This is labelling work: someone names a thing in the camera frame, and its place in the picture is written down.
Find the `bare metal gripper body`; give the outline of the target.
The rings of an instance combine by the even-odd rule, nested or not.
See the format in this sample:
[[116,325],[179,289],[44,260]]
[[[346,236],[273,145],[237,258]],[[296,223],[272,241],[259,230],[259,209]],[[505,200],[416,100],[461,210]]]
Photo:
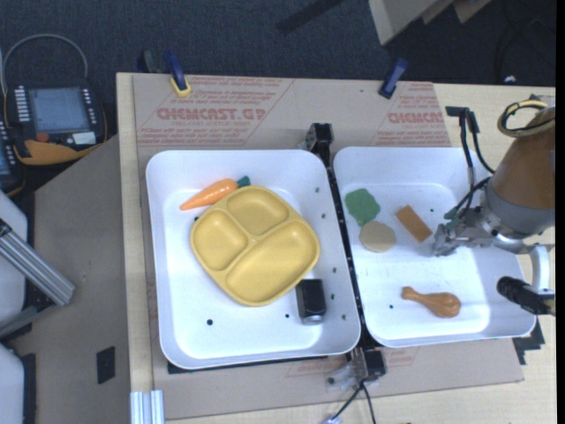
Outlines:
[[527,254],[532,250],[532,244],[524,242],[527,234],[514,231],[494,214],[470,212],[463,217],[456,216],[438,226],[438,236],[454,240],[456,249],[496,247],[512,254]]

